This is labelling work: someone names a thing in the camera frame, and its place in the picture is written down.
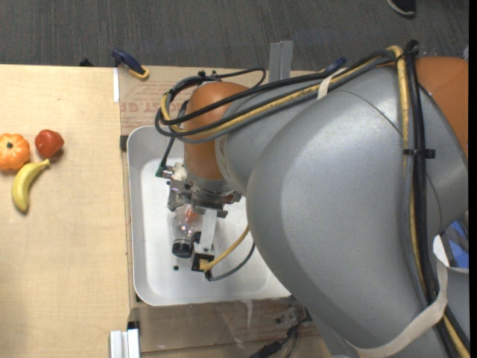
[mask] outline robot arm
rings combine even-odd
[[[413,112],[412,70],[406,74],[402,57],[398,69],[384,65],[398,55],[392,50],[334,77],[320,100],[327,76],[319,73],[252,92],[215,78],[194,91],[178,120],[168,115],[173,97],[165,95],[157,121],[185,143],[184,172],[171,181],[170,202],[214,218],[243,195],[265,262],[307,307],[331,352],[349,357],[358,357],[355,346],[393,340],[433,302],[438,284],[429,288],[422,275],[435,285],[438,263],[422,254],[468,211],[467,63],[417,60],[421,109]],[[420,113],[422,128],[413,126]],[[413,171],[420,153],[424,161],[433,155],[414,147],[420,131],[435,152],[425,163],[424,202]],[[411,200],[424,208],[414,214]],[[211,239],[204,230],[203,237]],[[194,245],[200,270],[197,260],[215,256]],[[446,324],[376,357],[466,356],[468,275],[455,269],[448,275]]]

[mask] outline toy vegetable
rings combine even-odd
[[[44,158],[55,155],[65,144],[60,133],[53,130],[41,130],[35,138],[35,146]]]
[[[20,134],[0,135],[0,169],[20,169],[30,159],[30,143]]]

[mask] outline orange pumpkin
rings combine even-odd
[[[20,169],[30,159],[30,143],[20,134],[0,135],[0,169]]]

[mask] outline wooden table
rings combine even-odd
[[[151,77],[164,76],[161,86],[198,70],[153,69]],[[251,86],[256,79],[235,82]],[[158,99],[149,99],[157,95],[151,81],[128,81],[118,104],[111,68],[0,65],[0,134],[23,135],[32,162],[42,160],[34,146],[42,129],[65,139],[63,154],[31,187],[26,214],[11,200],[15,172],[0,172],[1,357],[107,357],[110,331],[124,330],[130,311],[145,306],[132,284],[126,153],[119,139],[152,125]],[[248,357],[264,343],[144,356]],[[329,356],[319,336],[300,339],[291,356],[310,354]]]

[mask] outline yellow banana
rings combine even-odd
[[[16,173],[12,185],[12,198],[19,210],[25,212],[28,209],[31,182],[49,165],[50,160],[48,159],[38,163],[27,163]]]

